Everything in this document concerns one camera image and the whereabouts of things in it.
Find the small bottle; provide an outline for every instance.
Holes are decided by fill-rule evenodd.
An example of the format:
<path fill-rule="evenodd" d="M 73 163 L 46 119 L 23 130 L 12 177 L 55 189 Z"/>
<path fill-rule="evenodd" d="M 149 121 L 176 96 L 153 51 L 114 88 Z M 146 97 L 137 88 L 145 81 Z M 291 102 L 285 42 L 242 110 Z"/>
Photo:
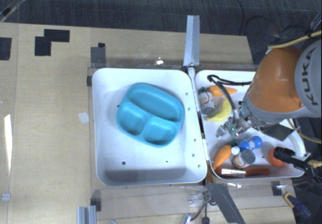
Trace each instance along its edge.
<path fill-rule="evenodd" d="M 256 156 L 253 151 L 249 149 L 243 150 L 240 154 L 235 156 L 231 163 L 237 169 L 243 169 L 255 162 Z"/>
<path fill-rule="evenodd" d="M 240 149 L 238 146 L 231 147 L 231 154 L 238 155 L 240 153 Z"/>
<path fill-rule="evenodd" d="M 245 149 L 255 150 L 263 145 L 263 140 L 259 136 L 253 136 L 239 143 L 240 151 L 242 152 Z"/>
<path fill-rule="evenodd" d="M 212 94 L 207 88 L 201 88 L 198 91 L 201 114 L 212 117 L 215 113 L 215 104 L 212 100 Z"/>

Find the wooden table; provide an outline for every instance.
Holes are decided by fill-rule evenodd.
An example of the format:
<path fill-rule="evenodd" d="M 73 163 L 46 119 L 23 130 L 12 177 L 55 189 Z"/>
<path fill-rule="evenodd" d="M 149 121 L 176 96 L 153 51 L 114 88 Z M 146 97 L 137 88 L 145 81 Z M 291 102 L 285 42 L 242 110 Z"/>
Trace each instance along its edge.
<path fill-rule="evenodd" d="M 69 30 L 70 41 L 52 42 L 51 56 L 35 56 L 35 36 L 43 36 L 44 29 Z M 13 39 L 11 59 L 0 61 L 4 87 L 0 98 L 7 98 L 0 114 L 11 114 L 13 124 L 10 174 L 5 164 L 5 138 L 0 136 L 0 188 L 11 195 L 9 202 L 0 202 L 0 222 L 76 223 L 77 207 L 88 206 L 92 196 L 89 123 L 82 123 L 78 116 L 89 112 L 86 80 L 91 47 L 105 43 L 112 64 L 124 59 L 153 64 L 158 57 L 165 64 L 181 64 L 185 34 L 1 23 L 0 37 Z M 202 34 L 200 55 L 204 63 L 253 63 L 246 37 Z M 166 206 L 160 195 L 153 197 L 159 203 L 158 211 L 145 209 L 149 199 L 135 197 L 145 191 L 138 189 L 131 198 L 120 196 L 125 188 L 115 190 L 111 211 L 98 213 L 102 219 L 98 223 L 108 223 L 113 217 L 118 224 L 180 223 L 186 205 L 167 214 L 167 207 L 174 202 Z M 113 189 L 104 192 L 111 195 Z M 237 193 L 234 200 L 246 223 L 259 223 L 259 219 L 260 223 L 295 223 L 292 209 L 270 189 L 250 197 Z M 124 202 L 131 212 L 119 208 Z M 214 223 L 225 223 L 217 206 L 210 208 L 208 215 Z"/>

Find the orange carrot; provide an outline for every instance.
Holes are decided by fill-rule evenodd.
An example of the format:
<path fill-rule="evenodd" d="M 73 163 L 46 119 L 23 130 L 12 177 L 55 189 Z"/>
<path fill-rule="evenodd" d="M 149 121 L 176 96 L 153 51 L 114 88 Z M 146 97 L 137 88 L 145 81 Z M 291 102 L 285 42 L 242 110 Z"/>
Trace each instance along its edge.
<path fill-rule="evenodd" d="M 218 154 L 216 155 L 213 164 L 212 164 L 212 169 L 216 170 L 216 168 L 220 167 L 226 160 L 229 159 L 231 156 L 231 146 L 230 145 L 225 145 L 220 149 Z"/>
<path fill-rule="evenodd" d="M 230 87 L 225 87 L 225 88 L 229 94 L 233 94 L 237 92 L 237 90 L 234 88 L 230 88 Z M 223 96 L 221 89 L 217 85 L 208 87 L 208 90 L 211 92 L 212 96 L 214 97 Z"/>

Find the blue plate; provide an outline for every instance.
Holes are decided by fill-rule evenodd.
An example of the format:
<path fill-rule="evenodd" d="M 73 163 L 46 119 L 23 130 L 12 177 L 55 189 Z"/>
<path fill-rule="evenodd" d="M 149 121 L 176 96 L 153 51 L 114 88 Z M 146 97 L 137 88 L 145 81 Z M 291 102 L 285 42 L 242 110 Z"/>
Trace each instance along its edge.
<path fill-rule="evenodd" d="M 155 86 L 138 83 L 125 94 L 116 122 L 128 136 L 162 147 L 177 136 L 184 116 L 184 107 L 176 97 Z"/>

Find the green object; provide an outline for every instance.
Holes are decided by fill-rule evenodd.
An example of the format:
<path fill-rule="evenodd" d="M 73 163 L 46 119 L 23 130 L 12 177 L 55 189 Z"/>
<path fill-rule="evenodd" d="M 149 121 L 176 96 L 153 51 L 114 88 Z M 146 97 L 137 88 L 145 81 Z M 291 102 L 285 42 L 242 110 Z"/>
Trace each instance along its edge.
<path fill-rule="evenodd" d="M 234 147 L 234 146 L 237 146 L 238 143 L 236 141 L 232 141 L 230 144 L 229 144 L 231 147 Z"/>

